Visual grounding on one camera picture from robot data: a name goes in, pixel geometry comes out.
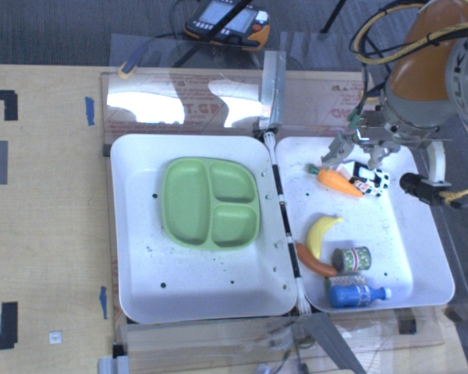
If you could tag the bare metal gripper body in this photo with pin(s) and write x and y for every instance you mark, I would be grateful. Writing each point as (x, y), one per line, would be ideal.
(378, 131)

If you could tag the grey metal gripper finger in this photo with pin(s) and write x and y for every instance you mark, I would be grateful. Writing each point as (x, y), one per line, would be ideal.
(338, 149)
(377, 157)

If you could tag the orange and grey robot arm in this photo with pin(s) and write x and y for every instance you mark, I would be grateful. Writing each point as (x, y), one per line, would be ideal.
(417, 72)

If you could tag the black and white cow carton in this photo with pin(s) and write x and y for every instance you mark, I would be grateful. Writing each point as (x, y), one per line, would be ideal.
(379, 183)

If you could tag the orange carrot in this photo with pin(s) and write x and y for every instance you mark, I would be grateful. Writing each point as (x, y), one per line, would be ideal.
(337, 182)

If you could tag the yellow banana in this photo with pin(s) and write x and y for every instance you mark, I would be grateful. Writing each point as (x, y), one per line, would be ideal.
(316, 236)

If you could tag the white plastic tray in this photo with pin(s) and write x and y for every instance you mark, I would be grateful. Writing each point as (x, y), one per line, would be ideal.
(140, 248)
(405, 248)

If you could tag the green, white and red can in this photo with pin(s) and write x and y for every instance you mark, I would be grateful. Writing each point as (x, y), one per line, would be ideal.
(353, 259)

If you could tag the orange-brown sausage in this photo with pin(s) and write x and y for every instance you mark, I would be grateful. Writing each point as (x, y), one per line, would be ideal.
(314, 264)

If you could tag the blue bottle with white cap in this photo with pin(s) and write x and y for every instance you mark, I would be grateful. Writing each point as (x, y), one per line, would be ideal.
(349, 296)

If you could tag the green divided plate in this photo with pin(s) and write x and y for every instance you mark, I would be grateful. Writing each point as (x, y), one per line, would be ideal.
(187, 205)

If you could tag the black cylinder on white bracket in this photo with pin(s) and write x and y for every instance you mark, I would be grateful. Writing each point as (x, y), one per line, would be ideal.
(421, 187)

